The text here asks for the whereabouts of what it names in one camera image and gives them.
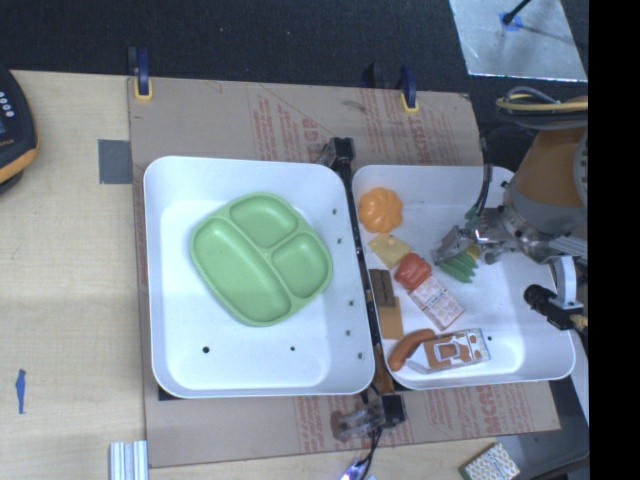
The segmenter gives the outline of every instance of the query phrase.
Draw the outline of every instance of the blue mark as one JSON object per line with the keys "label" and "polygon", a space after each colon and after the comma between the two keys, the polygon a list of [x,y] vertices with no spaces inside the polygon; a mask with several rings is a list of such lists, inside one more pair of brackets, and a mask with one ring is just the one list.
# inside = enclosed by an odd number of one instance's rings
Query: blue mark
{"label": "blue mark", "polygon": [[24,380],[25,372],[22,368],[18,371],[18,378],[16,379],[16,391],[18,393],[18,414],[24,414],[24,390],[27,387],[27,383]]}
{"label": "blue mark", "polygon": [[504,21],[502,21],[502,18],[504,18],[506,14],[507,14],[506,12],[501,12],[500,14],[498,14],[498,17],[500,18],[500,23],[502,24],[505,30],[518,32],[518,30],[524,27],[524,25],[522,24],[522,18],[520,18],[520,16],[518,16],[517,14],[513,17],[513,19],[511,20],[511,23],[509,23],[508,25],[505,25]]}

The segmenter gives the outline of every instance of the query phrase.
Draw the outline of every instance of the gray tape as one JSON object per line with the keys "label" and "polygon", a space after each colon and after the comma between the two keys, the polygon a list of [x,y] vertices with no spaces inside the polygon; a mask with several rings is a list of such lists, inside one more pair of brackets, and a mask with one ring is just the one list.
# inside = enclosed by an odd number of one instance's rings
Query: gray tape
{"label": "gray tape", "polygon": [[127,140],[98,139],[100,184],[131,183],[131,148]]}

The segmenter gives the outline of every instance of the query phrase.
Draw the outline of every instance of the toy orange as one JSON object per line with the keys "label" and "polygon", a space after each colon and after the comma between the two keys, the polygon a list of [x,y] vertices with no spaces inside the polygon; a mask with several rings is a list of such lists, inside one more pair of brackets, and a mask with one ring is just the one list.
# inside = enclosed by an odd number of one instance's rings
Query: toy orange
{"label": "toy orange", "polygon": [[375,187],[360,198],[358,217],[371,233],[388,233],[402,223],[402,201],[393,191]]}

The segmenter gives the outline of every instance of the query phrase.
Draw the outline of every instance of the silver metal sheet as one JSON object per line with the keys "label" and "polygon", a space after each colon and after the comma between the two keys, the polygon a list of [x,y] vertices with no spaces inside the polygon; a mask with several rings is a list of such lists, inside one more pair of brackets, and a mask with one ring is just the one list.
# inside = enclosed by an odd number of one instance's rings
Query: silver metal sheet
{"label": "silver metal sheet", "polygon": [[471,75],[586,82],[560,0],[449,0]]}

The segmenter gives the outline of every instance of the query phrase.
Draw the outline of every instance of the black device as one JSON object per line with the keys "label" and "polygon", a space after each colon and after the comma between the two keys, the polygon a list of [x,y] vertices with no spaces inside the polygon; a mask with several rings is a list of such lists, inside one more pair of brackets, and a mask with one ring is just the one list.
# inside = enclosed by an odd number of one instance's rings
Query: black device
{"label": "black device", "polygon": [[40,149],[29,104],[0,62],[0,194],[15,185]]}

